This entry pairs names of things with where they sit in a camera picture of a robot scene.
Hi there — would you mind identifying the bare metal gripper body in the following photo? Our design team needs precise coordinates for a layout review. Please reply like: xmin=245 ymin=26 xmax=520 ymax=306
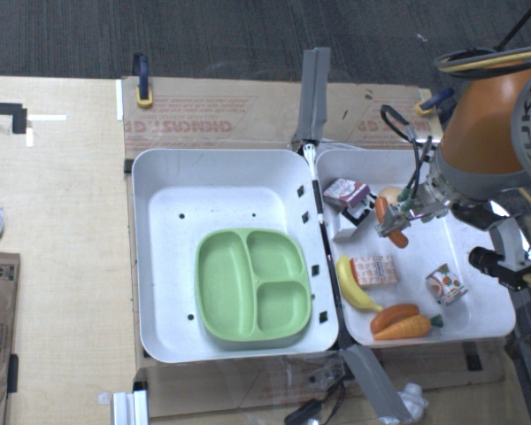
xmin=405 ymin=171 xmax=453 ymax=224

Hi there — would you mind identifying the orange sausage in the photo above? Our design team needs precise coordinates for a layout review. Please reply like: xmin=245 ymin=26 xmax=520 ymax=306
xmin=374 ymin=196 xmax=410 ymax=250
xmin=369 ymin=303 xmax=420 ymax=335

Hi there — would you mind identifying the beige bread roll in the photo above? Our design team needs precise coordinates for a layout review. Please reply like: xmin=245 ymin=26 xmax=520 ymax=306
xmin=377 ymin=186 xmax=404 ymax=206

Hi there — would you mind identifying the black and white carton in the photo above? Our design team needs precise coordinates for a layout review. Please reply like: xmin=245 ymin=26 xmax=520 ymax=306
xmin=340 ymin=192 xmax=378 ymax=228

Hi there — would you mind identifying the white plastic tray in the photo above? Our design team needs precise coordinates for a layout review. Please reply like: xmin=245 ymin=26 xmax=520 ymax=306
xmin=314 ymin=148 xmax=518 ymax=350
xmin=131 ymin=148 xmax=341 ymax=365

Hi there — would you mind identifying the orange and white carton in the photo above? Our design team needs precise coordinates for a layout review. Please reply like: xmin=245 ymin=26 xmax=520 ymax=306
xmin=350 ymin=255 xmax=400 ymax=289

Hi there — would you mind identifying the pink carton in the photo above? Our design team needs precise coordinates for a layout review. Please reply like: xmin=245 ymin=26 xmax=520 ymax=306
xmin=322 ymin=177 xmax=371 ymax=210

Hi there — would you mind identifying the thin black and white rod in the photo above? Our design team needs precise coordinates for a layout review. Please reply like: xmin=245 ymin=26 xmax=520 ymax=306
xmin=301 ymin=143 xmax=351 ymax=350

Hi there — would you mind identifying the yellow banana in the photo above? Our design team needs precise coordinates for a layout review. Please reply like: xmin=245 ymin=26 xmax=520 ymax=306
xmin=335 ymin=254 xmax=384 ymax=313

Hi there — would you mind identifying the white can with orange print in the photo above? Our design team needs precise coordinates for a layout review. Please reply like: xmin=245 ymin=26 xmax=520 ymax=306
xmin=425 ymin=263 xmax=469 ymax=306

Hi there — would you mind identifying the orange carrot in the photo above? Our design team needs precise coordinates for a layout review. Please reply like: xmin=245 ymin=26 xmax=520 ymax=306
xmin=373 ymin=313 xmax=445 ymax=342

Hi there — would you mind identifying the green divided plate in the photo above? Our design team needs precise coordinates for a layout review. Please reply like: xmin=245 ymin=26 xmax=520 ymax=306
xmin=195 ymin=228 xmax=313 ymax=344

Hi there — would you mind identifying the crumpled white paper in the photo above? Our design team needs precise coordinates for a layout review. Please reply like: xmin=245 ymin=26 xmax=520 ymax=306
xmin=396 ymin=382 xmax=429 ymax=421

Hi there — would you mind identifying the brown cardboard board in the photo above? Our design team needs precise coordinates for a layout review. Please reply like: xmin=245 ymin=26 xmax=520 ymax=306
xmin=121 ymin=75 xmax=506 ymax=419

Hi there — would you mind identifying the black cylinder on white bracket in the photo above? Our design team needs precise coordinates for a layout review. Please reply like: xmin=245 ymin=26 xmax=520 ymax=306
xmin=450 ymin=200 xmax=531 ymax=292

